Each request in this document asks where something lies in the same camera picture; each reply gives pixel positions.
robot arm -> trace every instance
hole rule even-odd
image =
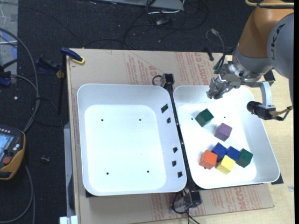
[[[226,92],[241,85],[260,87],[263,103],[250,102],[247,109],[262,119],[282,120],[272,105],[271,89],[273,81],[259,82],[261,76],[274,68],[289,79],[290,96],[293,105],[293,4],[280,0],[263,0],[257,4],[244,27],[240,40],[233,51],[232,61],[223,60],[214,67],[217,78],[212,78],[209,98],[219,99]]]

yellow cube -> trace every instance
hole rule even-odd
[[[234,167],[235,160],[231,159],[227,155],[224,155],[223,159],[217,163],[216,169],[224,174],[228,174]]]

green cube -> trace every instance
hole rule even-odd
[[[236,162],[236,164],[240,165],[241,167],[246,167],[250,164],[253,154],[246,149],[242,149],[240,156]]]
[[[208,124],[213,118],[214,116],[208,109],[203,110],[195,117],[196,121],[200,124],[201,127]]]

device screen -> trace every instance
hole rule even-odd
[[[2,159],[4,155],[4,149],[7,145],[9,145],[12,140],[14,139],[13,136],[0,133],[0,160]]]

wooden surface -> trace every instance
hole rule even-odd
[[[76,77],[71,77],[71,62],[67,67],[69,112],[71,125],[71,143],[72,143],[72,163],[74,173],[74,192],[75,192],[75,212],[80,215],[83,208],[80,208],[79,183],[77,173],[77,161],[80,159],[76,147],[73,145],[75,140],[73,105],[72,102],[72,81]],[[276,78],[272,85],[272,103],[277,107],[277,111],[285,109],[291,105],[288,80],[274,71]],[[255,100],[262,100],[259,88],[250,88]],[[293,138],[293,111],[291,111],[285,121],[268,120],[263,121],[265,130],[268,134],[275,157],[282,174],[283,184],[267,184],[275,207],[261,210],[241,211],[227,214],[217,214],[210,216],[194,217],[201,224],[252,224],[252,223],[295,223],[294,214],[294,192],[288,189],[288,185],[294,186],[294,138]],[[154,224],[186,224],[185,218],[152,222]]]

